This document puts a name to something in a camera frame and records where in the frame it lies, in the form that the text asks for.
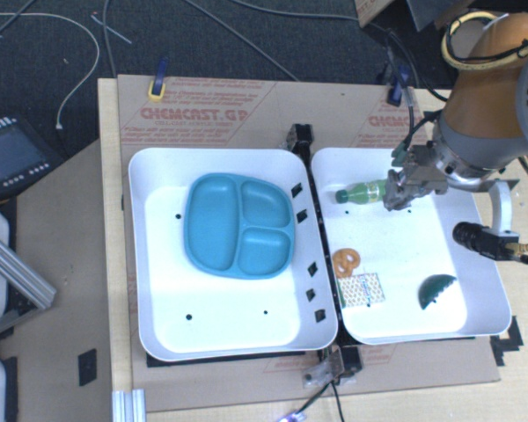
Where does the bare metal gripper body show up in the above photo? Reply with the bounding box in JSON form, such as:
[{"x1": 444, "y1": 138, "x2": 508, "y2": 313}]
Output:
[{"x1": 399, "y1": 141, "x2": 483, "y2": 198}]

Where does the green plastic bottle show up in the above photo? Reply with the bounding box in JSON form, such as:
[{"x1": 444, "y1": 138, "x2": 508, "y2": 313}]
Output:
[{"x1": 334, "y1": 178, "x2": 391, "y2": 205}]

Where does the white plastic tray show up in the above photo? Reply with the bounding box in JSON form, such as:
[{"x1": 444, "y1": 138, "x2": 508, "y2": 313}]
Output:
[
  {"x1": 310, "y1": 146, "x2": 513, "y2": 346},
  {"x1": 127, "y1": 147, "x2": 340, "y2": 363}
]

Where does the orange pretzel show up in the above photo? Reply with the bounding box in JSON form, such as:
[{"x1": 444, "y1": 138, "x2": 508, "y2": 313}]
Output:
[{"x1": 332, "y1": 247, "x2": 363, "y2": 280}]

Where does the dark green half-round piece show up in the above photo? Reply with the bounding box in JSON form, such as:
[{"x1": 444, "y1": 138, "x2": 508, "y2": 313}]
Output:
[{"x1": 417, "y1": 273, "x2": 459, "y2": 311}]

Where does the white patterned packet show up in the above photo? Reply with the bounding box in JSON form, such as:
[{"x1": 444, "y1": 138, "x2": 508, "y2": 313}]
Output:
[{"x1": 336, "y1": 272, "x2": 386, "y2": 309}]

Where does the blue divided plate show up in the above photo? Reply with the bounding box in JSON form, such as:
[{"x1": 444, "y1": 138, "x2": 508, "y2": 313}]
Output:
[{"x1": 183, "y1": 172, "x2": 297, "y2": 281}]

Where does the brown cardboard board red print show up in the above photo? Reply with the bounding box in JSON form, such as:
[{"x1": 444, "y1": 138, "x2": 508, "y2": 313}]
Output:
[{"x1": 116, "y1": 74, "x2": 502, "y2": 413}]

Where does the black cylinder on white bracket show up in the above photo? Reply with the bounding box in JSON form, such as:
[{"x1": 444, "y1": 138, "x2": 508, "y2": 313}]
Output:
[{"x1": 444, "y1": 178, "x2": 522, "y2": 262}]

